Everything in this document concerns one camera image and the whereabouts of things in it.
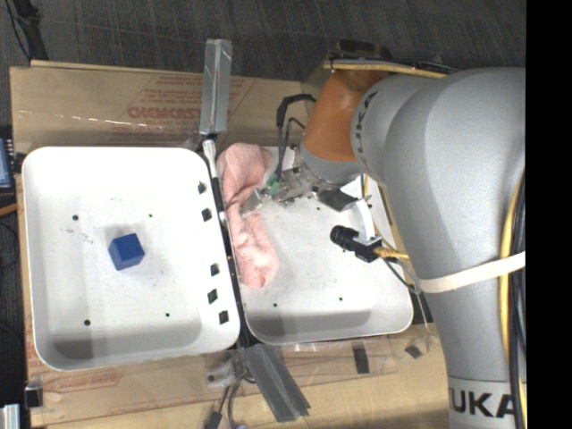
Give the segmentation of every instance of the white strap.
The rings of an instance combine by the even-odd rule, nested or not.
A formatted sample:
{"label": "white strap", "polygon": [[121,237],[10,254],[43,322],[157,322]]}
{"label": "white strap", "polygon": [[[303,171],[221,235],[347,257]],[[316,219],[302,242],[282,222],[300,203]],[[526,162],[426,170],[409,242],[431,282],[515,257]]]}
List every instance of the white strap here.
{"label": "white strap", "polygon": [[484,282],[501,275],[515,272],[526,266],[526,252],[505,257],[486,264],[480,264],[453,275],[442,276],[431,280],[417,279],[417,287],[423,292],[437,293],[456,290],[476,282]]}

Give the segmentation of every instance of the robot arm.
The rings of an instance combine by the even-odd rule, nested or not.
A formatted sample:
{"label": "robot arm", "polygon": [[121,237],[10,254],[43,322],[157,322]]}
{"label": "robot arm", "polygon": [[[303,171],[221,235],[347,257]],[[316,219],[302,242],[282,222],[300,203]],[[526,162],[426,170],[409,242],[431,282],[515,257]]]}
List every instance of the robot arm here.
{"label": "robot arm", "polygon": [[[282,200],[312,191],[341,210],[351,202],[339,187],[366,173],[385,186],[419,278],[499,259],[525,170],[525,70],[439,80],[353,73],[336,71],[326,82],[295,168],[284,172]],[[451,427],[522,421],[519,411],[514,417],[499,291],[494,278],[426,294],[449,375]]]}

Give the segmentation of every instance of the dark floor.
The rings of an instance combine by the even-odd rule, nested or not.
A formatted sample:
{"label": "dark floor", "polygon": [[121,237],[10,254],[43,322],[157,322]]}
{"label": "dark floor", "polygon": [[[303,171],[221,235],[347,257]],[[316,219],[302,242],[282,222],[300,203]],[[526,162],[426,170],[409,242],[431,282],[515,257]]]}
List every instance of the dark floor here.
{"label": "dark floor", "polygon": [[[337,38],[386,45],[394,55],[459,69],[524,66],[526,0],[32,0],[50,58],[201,72],[207,38],[233,43],[232,73],[303,80]],[[8,68],[25,65],[0,0],[0,127],[11,125]],[[2,218],[15,228],[15,218]],[[2,228],[3,263],[16,256]],[[0,391],[18,382],[21,282],[0,274]],[[8,332],[15,332],[15,337]],[[19,396],[0,392],[4,400]]]}

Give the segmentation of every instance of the pink towel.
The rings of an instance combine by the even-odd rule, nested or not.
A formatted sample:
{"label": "pink towel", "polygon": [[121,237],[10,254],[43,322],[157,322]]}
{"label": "pink towel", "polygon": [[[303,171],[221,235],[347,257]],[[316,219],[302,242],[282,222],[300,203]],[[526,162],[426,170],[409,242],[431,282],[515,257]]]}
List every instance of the pink towel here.
{"label": "pink towel", "polygon": [[243,218],[240,208],[262,183],[270,160],[270,154],[259,146],[235,143],[221,153],[216,163],[240,282],[253,288],[262,288],[276,275],[278,255],[262,215],[254,213]]}

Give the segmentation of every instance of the blue object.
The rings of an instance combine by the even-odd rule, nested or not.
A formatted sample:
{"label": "blue object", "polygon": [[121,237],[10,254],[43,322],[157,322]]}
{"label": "blue object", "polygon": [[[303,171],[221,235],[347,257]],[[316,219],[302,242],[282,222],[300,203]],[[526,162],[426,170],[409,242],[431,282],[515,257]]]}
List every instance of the blue object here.
{"label": "blue object", "polygon": [[136,233],[130,233],[114,239],[108,251],[109,256],[114,261],[116,270],[123,270],[137,265],[143,260],[145,255]]}

